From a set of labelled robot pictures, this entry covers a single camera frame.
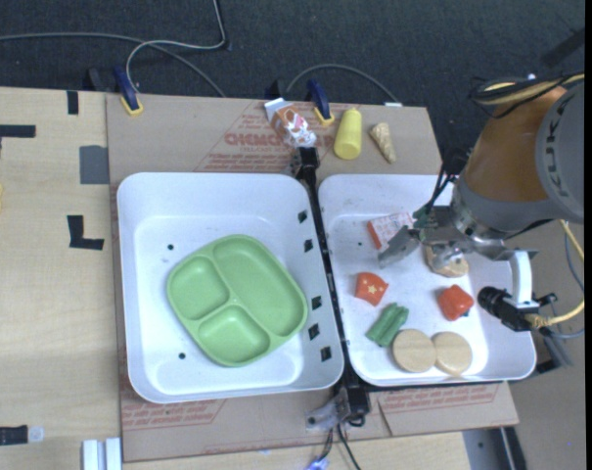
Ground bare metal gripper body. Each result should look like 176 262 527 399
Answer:
419 206 510 262

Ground beige biscuit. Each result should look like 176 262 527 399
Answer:
424 244 471 279

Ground red and white packet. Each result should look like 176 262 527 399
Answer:
366 211 417 251

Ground white plastic tray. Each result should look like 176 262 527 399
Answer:
317 172 538 388
115 170 346 405

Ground red pepper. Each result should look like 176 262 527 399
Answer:
436 283 476 323

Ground red slice with yellow star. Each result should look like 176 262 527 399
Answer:
353 271 390 308

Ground thin black rod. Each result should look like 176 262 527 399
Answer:
302 173 358 392

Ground green beans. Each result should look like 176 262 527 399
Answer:
364 302 411 349

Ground tan round biscuit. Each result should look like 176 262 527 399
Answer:
390 328 438 375
431 330 474 378

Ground beige cone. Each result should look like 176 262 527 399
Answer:
368 121 398 165

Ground yellow bottle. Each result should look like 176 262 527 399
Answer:
333 107 364 162

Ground orange and white carton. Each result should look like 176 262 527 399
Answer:
263 97 319 151

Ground green divided plate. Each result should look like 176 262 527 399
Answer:
165 233 310 369

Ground brown cardboard board red print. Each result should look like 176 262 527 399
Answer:
104 93 521 463

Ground black cylinder on white bracket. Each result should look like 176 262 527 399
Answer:
477 249 557 333

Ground black block with thin wires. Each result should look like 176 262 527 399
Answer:
294 146 322 181
341 384 373 423

